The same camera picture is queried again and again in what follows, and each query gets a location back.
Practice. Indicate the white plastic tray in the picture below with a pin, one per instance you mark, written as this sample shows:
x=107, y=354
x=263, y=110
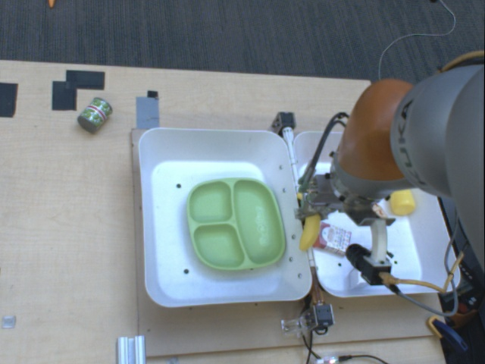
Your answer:
x=409, y=248
x=166, y=241

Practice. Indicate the green divided plate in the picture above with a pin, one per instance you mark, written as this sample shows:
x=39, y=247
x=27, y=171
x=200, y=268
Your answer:
x=250, y=222

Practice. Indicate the green and red can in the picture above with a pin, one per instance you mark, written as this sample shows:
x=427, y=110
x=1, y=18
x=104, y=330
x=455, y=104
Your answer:
x=94, y=115

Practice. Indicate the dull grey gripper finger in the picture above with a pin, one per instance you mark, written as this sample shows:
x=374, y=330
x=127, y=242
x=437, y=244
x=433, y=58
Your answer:
x=325, y=211
x=301, y=214

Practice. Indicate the black cylinder on white bracket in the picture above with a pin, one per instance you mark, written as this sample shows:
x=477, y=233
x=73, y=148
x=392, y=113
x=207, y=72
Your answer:
x=363, y=262

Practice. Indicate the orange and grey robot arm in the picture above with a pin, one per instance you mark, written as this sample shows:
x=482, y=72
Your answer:
x=428, y=135

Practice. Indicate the yellow banana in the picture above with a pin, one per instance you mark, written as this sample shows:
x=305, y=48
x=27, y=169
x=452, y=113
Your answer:
x=310, y=233

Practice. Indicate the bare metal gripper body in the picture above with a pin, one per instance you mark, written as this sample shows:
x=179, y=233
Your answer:
x=325, y=190

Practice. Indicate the red and white packet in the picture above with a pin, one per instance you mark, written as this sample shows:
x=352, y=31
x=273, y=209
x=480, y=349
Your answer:
x=333, y=239

